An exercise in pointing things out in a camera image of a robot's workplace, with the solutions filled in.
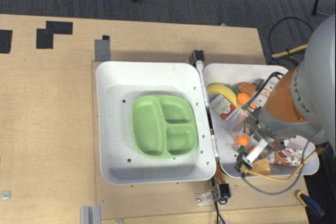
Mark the white plastic tray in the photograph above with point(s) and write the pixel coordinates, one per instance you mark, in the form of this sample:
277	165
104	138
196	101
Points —
118	118
225	160

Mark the brown biscuit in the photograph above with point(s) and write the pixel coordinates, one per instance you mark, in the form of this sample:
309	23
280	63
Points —
247	88

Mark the thin black and white rod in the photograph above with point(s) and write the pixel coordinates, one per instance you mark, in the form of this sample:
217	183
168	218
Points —
202	78

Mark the orange carrot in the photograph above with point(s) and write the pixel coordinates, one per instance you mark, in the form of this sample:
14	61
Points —
242	139
242	98

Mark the brown pizza slice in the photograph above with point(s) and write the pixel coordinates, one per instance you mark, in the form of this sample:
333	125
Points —
262	167

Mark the yellow banana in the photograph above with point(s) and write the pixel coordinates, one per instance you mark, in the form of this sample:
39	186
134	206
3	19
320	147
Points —
223	89

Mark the brown and pink packet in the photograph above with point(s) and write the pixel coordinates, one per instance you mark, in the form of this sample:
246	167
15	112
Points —
287	157

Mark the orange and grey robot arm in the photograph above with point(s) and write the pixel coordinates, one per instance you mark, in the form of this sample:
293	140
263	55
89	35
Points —
315	65

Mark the green divided plate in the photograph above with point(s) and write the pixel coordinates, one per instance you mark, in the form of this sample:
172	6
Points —
147	126

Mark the black cylinder on white bracket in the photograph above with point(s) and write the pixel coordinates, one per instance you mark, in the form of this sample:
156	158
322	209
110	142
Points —
256	152

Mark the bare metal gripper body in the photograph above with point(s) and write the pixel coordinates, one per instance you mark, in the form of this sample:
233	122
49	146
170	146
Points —
256	128

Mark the white and red can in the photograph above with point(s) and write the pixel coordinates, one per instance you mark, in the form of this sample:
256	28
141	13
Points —
223	107

